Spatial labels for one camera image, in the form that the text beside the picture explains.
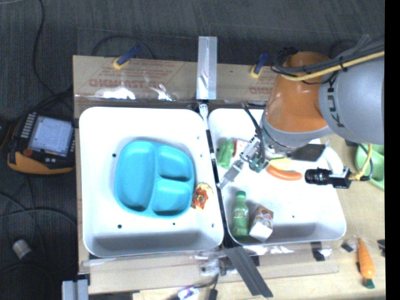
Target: toy carrot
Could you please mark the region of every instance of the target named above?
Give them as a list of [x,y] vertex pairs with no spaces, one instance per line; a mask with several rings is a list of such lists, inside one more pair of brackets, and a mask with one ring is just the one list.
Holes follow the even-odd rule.
[[371,256],[369,255],[368,249],[364,244],[364,241],[358,238],[358,261],[360,265],[360,272],[364,278],[364,285],[368,289],[374,289],[373,277],[375,276],[375,267]]

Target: blue and yellow clamp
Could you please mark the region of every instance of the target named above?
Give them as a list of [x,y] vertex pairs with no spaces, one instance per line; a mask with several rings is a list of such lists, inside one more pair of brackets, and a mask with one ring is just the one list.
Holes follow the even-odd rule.
[[257,63],[251,68],[250,74],[254,78],[258,78],[261,74],[261,69],[263,68],[266,60],[268,59],[268,52],[263,52],[260,55],[260,58],[258,59]]
[[121,57],[114,60],[114,67],[121,70],[124,66],[129,63],[129,59],[134,58],[141,51],[140,46],[134,46],[126,51]]

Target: green bowl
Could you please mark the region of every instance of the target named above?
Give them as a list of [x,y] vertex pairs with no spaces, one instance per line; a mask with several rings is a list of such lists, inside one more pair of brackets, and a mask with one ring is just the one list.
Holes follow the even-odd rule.
[[[362,146],[368,150],[367,144],[362,144]],[[357,169],[360,170],[363,167],[366,158],[367,154],[360,146],[358,146],[355,159]],[[374,170],[369,181],[382,190],[385,190],[385,150],[383,145],[372,145],[371,159],[374,164]],[[371,167],[368,164],[365,174],[369,174],[370,170]]]

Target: green bottle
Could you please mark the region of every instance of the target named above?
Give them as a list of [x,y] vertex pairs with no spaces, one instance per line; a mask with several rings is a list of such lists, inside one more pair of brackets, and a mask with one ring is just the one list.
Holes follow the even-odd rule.
[[236,203],[233,208],[232,235],[235,238],[245,238],[249,236],[249,208],[245,200],[246,193],[244,191],[238,191],[236,193]]

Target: bottle cap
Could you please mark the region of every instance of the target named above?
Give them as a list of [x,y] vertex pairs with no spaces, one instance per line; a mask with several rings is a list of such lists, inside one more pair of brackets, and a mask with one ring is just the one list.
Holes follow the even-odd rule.
[[236,197],[246,197],[246,193],[244,192],[244,191],[242,191],[242,190],[240,190],[240,191],[238,191],[237,193],[236,193]]

